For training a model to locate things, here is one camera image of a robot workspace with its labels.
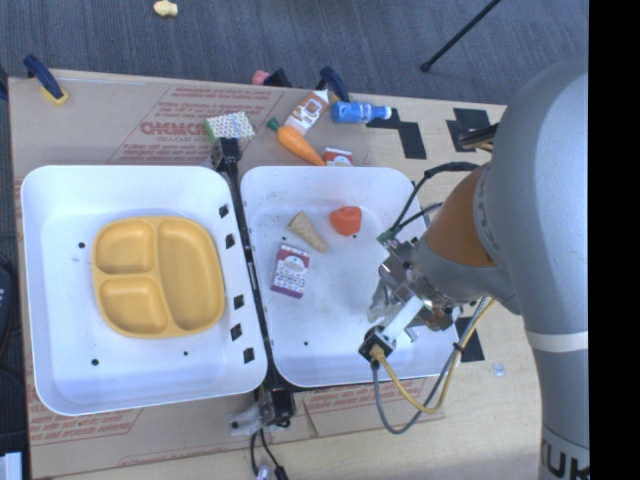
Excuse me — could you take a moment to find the thin black rod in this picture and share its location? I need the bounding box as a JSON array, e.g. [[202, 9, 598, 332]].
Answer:
[[225, 160, 282, 394]]

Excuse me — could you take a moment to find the red and white carton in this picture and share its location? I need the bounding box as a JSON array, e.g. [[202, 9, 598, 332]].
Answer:
[[270, 244, 312, 300]]

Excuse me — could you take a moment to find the small red carton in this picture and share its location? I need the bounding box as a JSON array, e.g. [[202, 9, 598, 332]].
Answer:
[[322, 147, 355, 169]]

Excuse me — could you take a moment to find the yellow divided plate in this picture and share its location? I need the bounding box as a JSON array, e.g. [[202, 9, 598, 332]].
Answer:
[[90, 216, 227, 340]]

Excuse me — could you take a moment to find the blue bottle with white cap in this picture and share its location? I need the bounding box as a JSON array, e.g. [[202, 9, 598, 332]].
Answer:
[[330, 100, 394, 125]]

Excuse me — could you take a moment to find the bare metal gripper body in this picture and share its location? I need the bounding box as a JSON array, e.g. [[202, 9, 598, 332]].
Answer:
[[369, 240, 455, 332]]

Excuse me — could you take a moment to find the orange rounded toy fruit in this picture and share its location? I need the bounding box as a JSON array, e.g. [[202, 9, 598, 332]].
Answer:
[[328, 205, 364, 238]]

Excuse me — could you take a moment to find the black cylinder on white bracket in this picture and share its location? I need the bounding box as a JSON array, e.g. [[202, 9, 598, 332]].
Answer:
[[357, 295, 426, 364]]

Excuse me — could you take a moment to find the black block with thin wires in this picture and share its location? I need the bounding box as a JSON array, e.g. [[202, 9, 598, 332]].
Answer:
[[253, 385, 297, 427], [211, 136, 244, 170]]

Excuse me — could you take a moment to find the orange and white tube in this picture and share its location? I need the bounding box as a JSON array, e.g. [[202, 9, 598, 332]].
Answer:
[[283, 88, 332, 137]]

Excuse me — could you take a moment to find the orange carrot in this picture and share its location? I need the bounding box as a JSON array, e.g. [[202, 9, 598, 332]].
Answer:
[[266, 117, 328, 168]]

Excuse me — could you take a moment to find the white plastic tray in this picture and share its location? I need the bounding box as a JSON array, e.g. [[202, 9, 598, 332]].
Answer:
[[19, 164, 269, 417], [239, 165, 462, 389]]

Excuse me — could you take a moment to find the dotted white and green carton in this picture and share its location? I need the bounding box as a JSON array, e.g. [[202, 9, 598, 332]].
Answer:
[[203, 111, 257, 145]]

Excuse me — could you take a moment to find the beige ice cream cone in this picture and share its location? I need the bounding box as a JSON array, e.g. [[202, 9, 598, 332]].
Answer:
[[287, 210, 330, 255]]

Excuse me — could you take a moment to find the black tripod leg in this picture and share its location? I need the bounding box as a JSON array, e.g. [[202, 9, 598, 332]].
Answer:
[[419, 0, 537, 74]]

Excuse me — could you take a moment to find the brown cardboard board red print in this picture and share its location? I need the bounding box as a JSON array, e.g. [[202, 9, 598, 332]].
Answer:
[[7, 67, 446, 480]]

